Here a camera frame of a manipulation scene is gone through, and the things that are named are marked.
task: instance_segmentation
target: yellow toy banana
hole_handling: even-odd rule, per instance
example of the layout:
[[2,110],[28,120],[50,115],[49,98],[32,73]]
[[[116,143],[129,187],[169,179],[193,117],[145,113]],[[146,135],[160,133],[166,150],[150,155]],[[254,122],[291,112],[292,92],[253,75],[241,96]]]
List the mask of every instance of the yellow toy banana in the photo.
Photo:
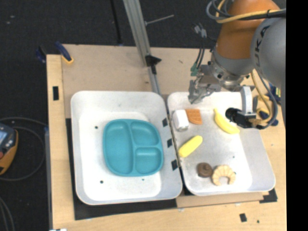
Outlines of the yellow toy banana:
[[222,130],[229,134],[236,134],[240,132],[237,127],[233,126],[230,122],[227,122],[226,119],[218,112],[216,108],[214,109],[214,112],[215,122]]

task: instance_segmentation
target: orange toy food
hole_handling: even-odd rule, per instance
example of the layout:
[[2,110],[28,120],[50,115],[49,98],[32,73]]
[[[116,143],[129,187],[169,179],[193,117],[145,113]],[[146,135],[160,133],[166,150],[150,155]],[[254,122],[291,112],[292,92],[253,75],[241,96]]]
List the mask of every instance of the orange toy food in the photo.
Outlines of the orange toy food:
[[185,109],[188,120],[197,125],[202,125],[202,118],[199,109]]

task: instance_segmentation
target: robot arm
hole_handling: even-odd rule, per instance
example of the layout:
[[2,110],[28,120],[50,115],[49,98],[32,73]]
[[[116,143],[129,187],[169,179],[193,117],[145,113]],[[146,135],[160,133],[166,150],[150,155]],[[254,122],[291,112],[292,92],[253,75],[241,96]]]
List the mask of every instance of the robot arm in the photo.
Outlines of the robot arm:
[[[211,61],[201,65],[196,80],[190,82],[189,101],[199,103],[204,97],[220,91],[221,87],[248,93],[241,82],[255,69],[262,78],[282,90],[285,119],[286,9],[280,10],[272,0],[222,0],[219,6],[216,1],[212,0],[206,10],[209,17],[222,23],[221,31]],[[211,15],[211,6],[223,17],[218,12]],[[242,94],[243,106],[248,103],[247,98]],[[228,113],[230,120],[235,117],[232,114]]]

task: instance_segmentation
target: orange controller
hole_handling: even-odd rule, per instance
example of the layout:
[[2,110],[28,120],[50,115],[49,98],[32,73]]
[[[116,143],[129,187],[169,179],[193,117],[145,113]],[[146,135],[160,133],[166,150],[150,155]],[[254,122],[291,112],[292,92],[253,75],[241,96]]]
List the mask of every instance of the orange controller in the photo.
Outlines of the orange controller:
[[0,175],[11,165],[18,145],[18,132],[0,123]]

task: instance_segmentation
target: teal divided plate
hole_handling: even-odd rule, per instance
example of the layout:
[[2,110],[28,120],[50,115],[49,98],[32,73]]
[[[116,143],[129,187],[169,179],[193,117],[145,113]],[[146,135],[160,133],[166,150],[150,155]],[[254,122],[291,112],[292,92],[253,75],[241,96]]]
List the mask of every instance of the teal divided plate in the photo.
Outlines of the teal divided plate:
[[103,132],[107,167],[120,176],[147,176],[164,162],[161,138],[151,123],[135,119],[109,122]]

